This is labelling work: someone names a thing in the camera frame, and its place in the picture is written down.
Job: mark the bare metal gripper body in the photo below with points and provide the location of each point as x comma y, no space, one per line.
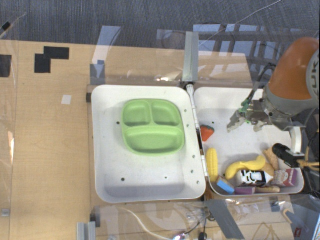
258,111

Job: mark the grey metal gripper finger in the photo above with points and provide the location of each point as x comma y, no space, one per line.
259,126
235,122

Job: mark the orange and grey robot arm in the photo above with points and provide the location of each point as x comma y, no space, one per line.
290,71

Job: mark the white plastic tray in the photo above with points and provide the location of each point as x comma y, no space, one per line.
150,174
237,144

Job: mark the red toy strawberry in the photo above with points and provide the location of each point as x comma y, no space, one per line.
206,133

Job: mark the tan toy ice cream cone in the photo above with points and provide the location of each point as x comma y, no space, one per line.
272,157

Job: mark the yellow banana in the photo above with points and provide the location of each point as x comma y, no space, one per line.
246,166

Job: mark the tan round toy bread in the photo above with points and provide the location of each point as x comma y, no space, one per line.
268,168

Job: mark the yellow toy corn cob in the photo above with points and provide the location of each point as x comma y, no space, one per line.
212,165

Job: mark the black and white milk carton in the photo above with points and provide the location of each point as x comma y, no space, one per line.
252,177

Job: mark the pink carton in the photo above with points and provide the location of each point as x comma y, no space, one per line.
285,177

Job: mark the tan toy bread stick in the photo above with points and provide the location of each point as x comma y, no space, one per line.
268,189

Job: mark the blue and tan block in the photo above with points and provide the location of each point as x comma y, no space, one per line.
225,186

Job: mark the purple block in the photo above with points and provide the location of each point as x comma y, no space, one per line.
245,190

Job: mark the green divided plate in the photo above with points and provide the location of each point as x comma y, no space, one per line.
152,136

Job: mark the black cylinder on white bracket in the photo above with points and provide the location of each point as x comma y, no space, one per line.
285,154

